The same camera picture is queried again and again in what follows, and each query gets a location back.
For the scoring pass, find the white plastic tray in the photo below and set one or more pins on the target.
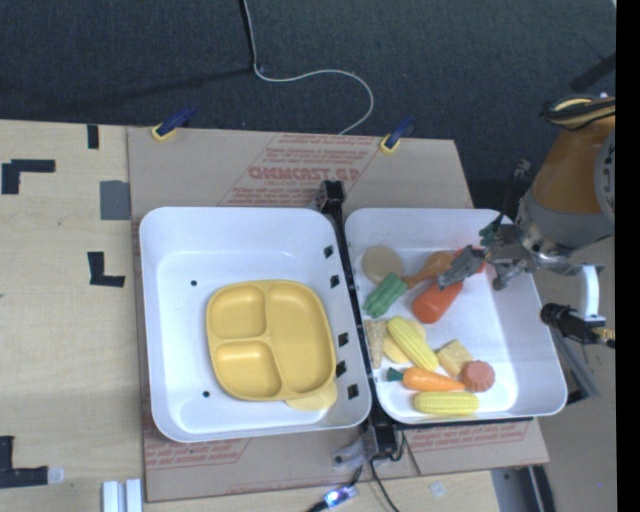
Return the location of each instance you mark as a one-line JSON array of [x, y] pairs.
[[180, 320], [515, 340]]

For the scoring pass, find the black cylinder on white bracket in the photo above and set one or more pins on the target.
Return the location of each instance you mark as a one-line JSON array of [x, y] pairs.
[[570, 320]]

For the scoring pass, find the beige round biscuit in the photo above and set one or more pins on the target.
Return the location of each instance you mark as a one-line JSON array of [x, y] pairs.
[[380, 261]]

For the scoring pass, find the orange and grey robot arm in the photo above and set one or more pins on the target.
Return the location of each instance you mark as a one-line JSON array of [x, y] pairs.
[[570, 175]]

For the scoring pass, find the orange carrot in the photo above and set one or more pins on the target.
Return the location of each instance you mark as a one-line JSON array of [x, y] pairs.
[[430, 380]]

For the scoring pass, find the yellow cheese wedge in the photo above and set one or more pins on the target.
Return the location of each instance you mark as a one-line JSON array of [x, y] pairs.
[[455, 356]]

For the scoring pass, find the brown cardboard board red print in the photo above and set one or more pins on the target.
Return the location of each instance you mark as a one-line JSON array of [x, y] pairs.
[[200, 165]]

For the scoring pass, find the green bean bundle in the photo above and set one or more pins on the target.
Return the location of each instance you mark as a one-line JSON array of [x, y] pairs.
[[384, 296]]

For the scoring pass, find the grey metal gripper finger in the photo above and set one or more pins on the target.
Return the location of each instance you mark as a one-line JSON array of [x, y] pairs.
[[505, 277], [460, 267]]

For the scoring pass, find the brown chicken drumstick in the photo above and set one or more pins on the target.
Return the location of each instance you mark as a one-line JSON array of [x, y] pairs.
[[430, 265]]

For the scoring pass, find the yellow divided plate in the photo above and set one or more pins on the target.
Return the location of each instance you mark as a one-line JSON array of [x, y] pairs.
[[295, 330]]

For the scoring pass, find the yellow corn cob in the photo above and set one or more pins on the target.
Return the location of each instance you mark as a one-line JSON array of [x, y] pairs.
[[412, 342], [445, 402]]

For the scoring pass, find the tan triangular cracker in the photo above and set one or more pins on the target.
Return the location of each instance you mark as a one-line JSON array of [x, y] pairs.
[[375, 340]]

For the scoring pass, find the pink ridged round cake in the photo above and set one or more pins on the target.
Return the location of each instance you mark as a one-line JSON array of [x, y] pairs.
[[478, 375]]

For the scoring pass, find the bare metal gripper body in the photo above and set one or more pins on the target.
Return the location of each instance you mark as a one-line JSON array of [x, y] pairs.
[[515, 247]]

